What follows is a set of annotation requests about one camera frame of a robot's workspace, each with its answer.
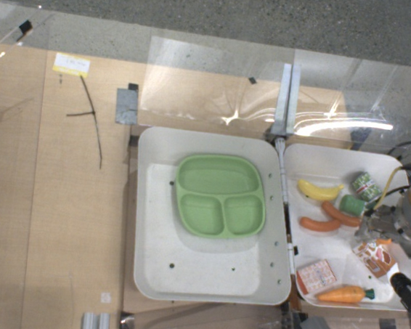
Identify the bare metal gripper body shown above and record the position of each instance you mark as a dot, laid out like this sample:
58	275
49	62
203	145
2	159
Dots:
381	224

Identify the orange and white carton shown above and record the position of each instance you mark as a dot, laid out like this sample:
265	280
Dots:
376	258

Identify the small green can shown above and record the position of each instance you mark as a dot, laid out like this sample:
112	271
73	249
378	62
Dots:
351	204

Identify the green and white can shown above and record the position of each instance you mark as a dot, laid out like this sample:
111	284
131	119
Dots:
366	186

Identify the orange sausage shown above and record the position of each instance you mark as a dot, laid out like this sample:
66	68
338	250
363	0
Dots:
339	214
317	225

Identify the yellow banana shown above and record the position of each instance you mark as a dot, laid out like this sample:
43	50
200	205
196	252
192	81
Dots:
318	192

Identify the white plastic tray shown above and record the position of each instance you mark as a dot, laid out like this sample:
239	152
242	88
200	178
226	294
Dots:
329	166
201	269

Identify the orange carrot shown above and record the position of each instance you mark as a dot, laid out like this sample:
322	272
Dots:
341	294

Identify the pink and orange packet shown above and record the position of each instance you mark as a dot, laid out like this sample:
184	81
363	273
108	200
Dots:
316	277

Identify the thin black and white rod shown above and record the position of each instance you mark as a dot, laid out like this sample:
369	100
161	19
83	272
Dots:
286	190

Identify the green divided plate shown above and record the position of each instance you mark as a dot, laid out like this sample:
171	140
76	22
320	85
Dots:
200	210

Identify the black cylinder on white bracket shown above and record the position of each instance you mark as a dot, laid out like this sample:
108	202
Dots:
405	287

